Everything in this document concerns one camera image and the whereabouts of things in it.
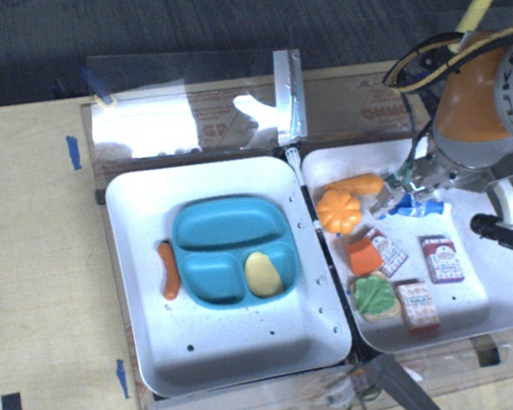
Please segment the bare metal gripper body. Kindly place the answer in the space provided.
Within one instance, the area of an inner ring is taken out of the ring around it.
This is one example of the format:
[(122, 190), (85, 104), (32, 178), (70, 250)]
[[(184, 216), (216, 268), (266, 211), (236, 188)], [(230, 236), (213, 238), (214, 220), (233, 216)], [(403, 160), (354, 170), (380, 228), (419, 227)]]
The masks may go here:
[(419, 159), (407, 159), (397, 171), (394, 186), (414, 195), (430, 198), (438, 190), (486, 190), (494, 182), (490, 168), (467, 168), (444, 153), (428, 153)]

